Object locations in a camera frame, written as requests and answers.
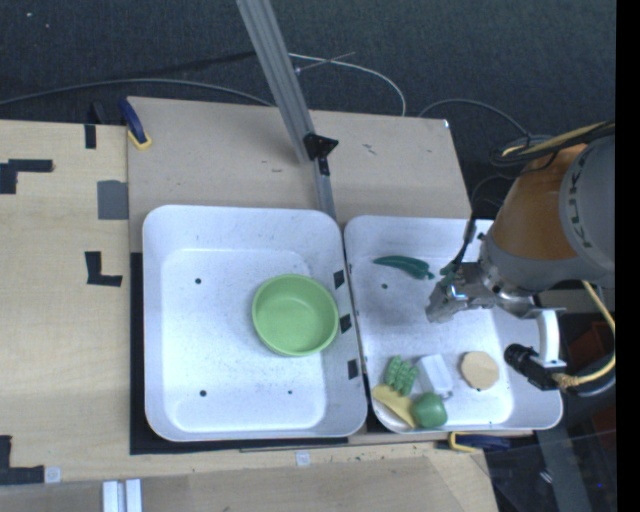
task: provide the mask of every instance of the round beige object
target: round beige object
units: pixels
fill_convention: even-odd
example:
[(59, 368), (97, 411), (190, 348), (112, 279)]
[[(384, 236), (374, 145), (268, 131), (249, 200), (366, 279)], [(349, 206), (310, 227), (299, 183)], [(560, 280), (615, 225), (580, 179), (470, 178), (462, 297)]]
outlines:
[(498, 365), (486, 352), (467, 352), (460, 371), (467, 384), (475, 389), (489, 389), (499, 376)]

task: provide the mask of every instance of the tray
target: tray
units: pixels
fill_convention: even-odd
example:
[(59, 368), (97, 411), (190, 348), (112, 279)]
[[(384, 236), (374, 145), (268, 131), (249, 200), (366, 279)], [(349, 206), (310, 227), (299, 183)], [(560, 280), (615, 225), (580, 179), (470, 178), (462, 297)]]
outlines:
[[(345, 249), (351, 290), (371, 387), (383, 382), (389, 360), (400, 355), (415, 363), (421, 356), (442, 354), (453, 378), (453, 395), (445, 401), (448, 422), (434, 430), (540, 430), (551, 428), (562, 417), (558, 391), (540, 391), (517, 374), (503, 359), (513, 342), (538, 347), (535, 320), (519, 320), (502, 309), (456, 313), (444, 324), (427, 320), (425, 307), (444, 267), (460, 249), (466, 220), (361, 216), (345, 228)], [(478, 232), (486, 232), (490, 221), (478, 221)], [(465, 260), (478, 257), (476, 239)], [(396, 268), (373, 260), (390, 255), (418, 258), (429, 263), (436, 275), (418, 280)], [(490, 389), (472, 389), (458, 366), (469, 351), (487, 352), (499, 366), (499, 381)], [(412, 398), (423, 390), (419, 383)], [(374, 400), (381, 423), (397, 433), (415, 433), (386, 407)]]
[[(143, 225), (145, 412), (171, 441), (343, 437), (367, 402), (340, 230), (311, 210), (162, 206)], [(298, 273), (341, 317), (321, 353), (283, 357), (254, 331), (260, 284)]]

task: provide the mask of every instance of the wooden table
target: wooden table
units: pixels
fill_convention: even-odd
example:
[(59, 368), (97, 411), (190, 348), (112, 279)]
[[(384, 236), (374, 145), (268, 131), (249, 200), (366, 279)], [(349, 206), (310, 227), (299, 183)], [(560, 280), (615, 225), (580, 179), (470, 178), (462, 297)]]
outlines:
[[(232, 112), (228, 105), (218, 108)], [(278, 120), (277, 111), (261, 115)], [(358, 211), (468, 215), (450, 136), (438, 135), (442, 165), (428, 165), (427, 150), (434, 150), (429, 147), (433, 133), (429, 123), (437, 121), (324, 112), (314, 116), (327, 136), (366, 127), (367, 136), (377, 137), (375, 144), (384, 155), (363, 165), (363, 154), (336, 153), (334, 191), (343, 183), (358, 183), (358, 173), (370, 178), (358, 193), (334, 192), (343, 223)], [(274, 130), (284, 134), (276, 121)], [(352, 149), (357, 144), (363, 152), (372, 149), (364, 144), (376, 147), (371, 141), (362, 142), (358, 138), (362, 134), (346, 135), (355, 140)], [(384, 150), (385, 143), (397, 147), (394, 137), (401, 141), (400, 154)], [(209, 510), (207, 504), (214, 499), (211, 482), (217, 482), (215, 500), (224, 503), (220, 510), (255, 509), (257, 503), (262, 510), (300, 510), (303, 504), (309, 510), (496, 510), (482, 454), (439, 450), (425, 436), (374, 435), (363, 430), (346, 446), (309, 449), (310, 466), (304, 468), (296, 467), (293, 449), (131, 456), (129, 255), (133, 248), (126, 219), (98, 218), (97, 183), (129, 182), (130, 211), (150, 208), (153, 201), (140, 206), (144, 194), (139, 176), (132, 181), (127, 170), (127, 150), (135, 149), (128, 148), (125, 128), (119, 126), (97, 126), (96, 147), (90, 149), (82, 125), (2, 121), (0, 141), (0, 163), (51, 159), (55, 165), (52, 173), (20, 172), (16, 194), (0, 195), (0, 435), (13, 436), (12, 467), (60, 468), (63, 482), (88, 482), (74, 484), (88, 496), (96, 489), (89, 482), (144, 478), (145, 510)], [(283, 158), (280, 163), (289, 165), (287, 169), (295, 165), (286, 153), (272, 156)], [(263, 155), (255, 158), (262, 161)], [(398, 158), (406, 165), (398, 166)], [(414, 181), (398, 182), (394, 189), (394, 180), (388, 180), (392, 189), (381, 195), (375, 176), (384, 176), (380, 169), (394, 159), (403, 169), (403, 180), (413, 176)], [(425, 165), (416, 168), (416, 162)], [(282, 173), (271, 177), (283, 179)], [(235, 197), (234, 190), (225, 197)], [(402, 190), (410, 191), (405, 198), (420, 202), (412, 210), (411, 201), (401, 201), (402, 207), (393, 211), (394, 201), (402, 200)], [(294, 206), (313, 208), (312, 197)], [(131, 234), (132, 243), (136, 237)], [(101, 252), (103, 274), (123, 276), (120, 286), (87, 284), (88, 251)], [(69, 489), (73, 494), (74, 487)], [(0, 489), (0, 503), (5, 500), (2, 509), (13, 510), (12, 504), (43, 494), (48, 503), (55, 502), (51, 486), (45, 485), (28, 491)]]

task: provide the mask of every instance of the green bowl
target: green bowl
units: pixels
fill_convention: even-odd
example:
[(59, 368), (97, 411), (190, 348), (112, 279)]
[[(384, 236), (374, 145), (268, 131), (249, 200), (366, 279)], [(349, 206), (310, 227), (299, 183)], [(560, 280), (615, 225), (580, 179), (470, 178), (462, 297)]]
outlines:
[(320, 283), (300, 274), (262, 283), (253, 297), (251, 316), (262, 342), (284, 356), (315, 354), (338, 333), (335, 300)]

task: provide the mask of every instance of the green ball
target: green ball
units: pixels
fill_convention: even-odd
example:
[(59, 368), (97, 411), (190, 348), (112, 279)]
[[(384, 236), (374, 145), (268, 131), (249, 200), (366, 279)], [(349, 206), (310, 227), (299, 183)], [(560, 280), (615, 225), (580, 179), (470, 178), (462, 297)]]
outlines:
[(435, 428), (447, 422), (442, 398), (435, 393), (420, 395), (411, 405), (411, 415), (422, 428)]

